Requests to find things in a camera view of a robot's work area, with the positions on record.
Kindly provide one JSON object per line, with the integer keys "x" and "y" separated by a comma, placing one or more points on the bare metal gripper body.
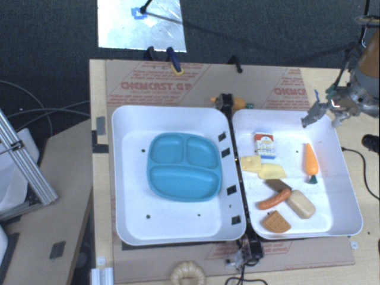
{"x": 354, "y": 99}

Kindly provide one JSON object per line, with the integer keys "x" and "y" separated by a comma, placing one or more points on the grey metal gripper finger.
{"x": 340, "y": 119}
{"x": 314, "y": 113}

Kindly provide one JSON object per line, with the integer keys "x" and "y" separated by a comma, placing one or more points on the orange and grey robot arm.
{"x": 371, "y": 58}

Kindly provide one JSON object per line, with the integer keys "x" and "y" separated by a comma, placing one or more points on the orange carrot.
{"x": 310, "y": 159}

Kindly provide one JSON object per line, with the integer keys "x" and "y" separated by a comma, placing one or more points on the red and white carton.
{"x": 264, "y": 145}

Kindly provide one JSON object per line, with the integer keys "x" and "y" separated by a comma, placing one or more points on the small green block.
{"x": 250, "y": 105}

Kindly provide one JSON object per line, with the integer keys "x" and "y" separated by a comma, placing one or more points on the brown cardboard board, red print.
{"x": 255, "y": 79}

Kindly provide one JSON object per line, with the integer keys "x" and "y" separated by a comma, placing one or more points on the pale yellow wedge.
{"x": 272, "y": 171}

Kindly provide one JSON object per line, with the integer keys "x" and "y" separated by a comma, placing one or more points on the brown flat slice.
{"x": 276, "y": 184}

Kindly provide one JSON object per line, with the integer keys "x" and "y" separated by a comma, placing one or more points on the yellow cheese slice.
{"x": 250, "y": 162}

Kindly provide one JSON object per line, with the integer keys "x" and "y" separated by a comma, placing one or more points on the white plastic tray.
{"x": 136, "y": 206}
{"x": 329, "y": 206}

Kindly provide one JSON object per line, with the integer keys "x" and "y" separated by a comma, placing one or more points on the beige bread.
{"x": 301, "y": 204}

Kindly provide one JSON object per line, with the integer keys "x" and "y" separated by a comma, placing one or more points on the thin black and white rod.
{"x": 239, "y": 171}

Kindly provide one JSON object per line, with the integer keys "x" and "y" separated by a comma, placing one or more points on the orange sausage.
{"x": 274, "y": 200}

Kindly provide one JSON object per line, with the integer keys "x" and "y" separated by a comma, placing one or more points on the brown waffle biscuit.
{"x": 276, "y": 223}

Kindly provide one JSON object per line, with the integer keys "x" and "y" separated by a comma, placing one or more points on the blue divided plate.
{"x": 184, "y": 180}

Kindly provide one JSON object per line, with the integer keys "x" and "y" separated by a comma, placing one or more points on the beige doughnut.
{"x": 178, "y": 273}

